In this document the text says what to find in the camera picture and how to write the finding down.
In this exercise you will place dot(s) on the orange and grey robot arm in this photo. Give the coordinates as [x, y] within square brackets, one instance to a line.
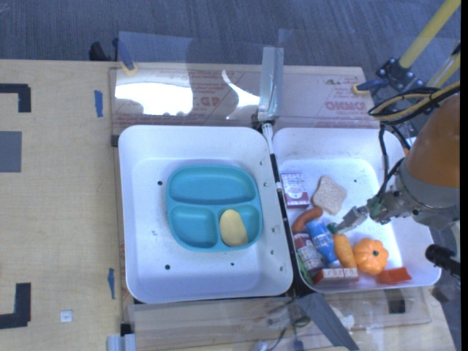
[435, 148]

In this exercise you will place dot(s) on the red and white carton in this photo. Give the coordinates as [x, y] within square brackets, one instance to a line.
[294, 190]

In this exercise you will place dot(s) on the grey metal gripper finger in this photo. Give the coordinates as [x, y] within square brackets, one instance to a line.
[352, 218]

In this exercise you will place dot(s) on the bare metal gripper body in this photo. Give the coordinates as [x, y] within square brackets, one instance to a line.
[393, 207]

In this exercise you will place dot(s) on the yellow potato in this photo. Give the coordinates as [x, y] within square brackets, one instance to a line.
[233, 229]

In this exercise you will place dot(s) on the blue bottle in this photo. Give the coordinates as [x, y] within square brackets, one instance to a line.
[321, 241]

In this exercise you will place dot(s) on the black cylinder on white bracket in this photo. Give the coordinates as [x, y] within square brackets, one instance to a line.
[440, 256]

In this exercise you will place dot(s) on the orange pumpkin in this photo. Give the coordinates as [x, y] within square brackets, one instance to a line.
[370, 256]

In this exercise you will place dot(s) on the brown cardboard board red print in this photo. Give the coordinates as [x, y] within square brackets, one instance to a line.
[314, 97]

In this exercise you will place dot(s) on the white plastic tray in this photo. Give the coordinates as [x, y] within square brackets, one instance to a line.
[365, 152]
[146, 214]

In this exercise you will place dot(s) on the red wedge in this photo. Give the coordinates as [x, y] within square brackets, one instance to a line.
[394, 276]

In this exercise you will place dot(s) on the beige bread slice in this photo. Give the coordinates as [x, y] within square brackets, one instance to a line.
[329, 195]

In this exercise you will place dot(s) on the flat red and white box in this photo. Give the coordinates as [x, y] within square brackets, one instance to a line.
[334, 275]

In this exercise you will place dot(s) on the orange red sausage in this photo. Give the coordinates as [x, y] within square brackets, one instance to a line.
[305, 219]

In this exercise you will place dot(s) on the red and white can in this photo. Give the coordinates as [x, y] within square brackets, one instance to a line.
[307, 252]

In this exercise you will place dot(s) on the blue divided plate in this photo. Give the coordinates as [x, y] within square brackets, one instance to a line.
[197, 192]

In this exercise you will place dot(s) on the orange carrot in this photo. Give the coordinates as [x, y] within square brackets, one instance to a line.
[344, 251]

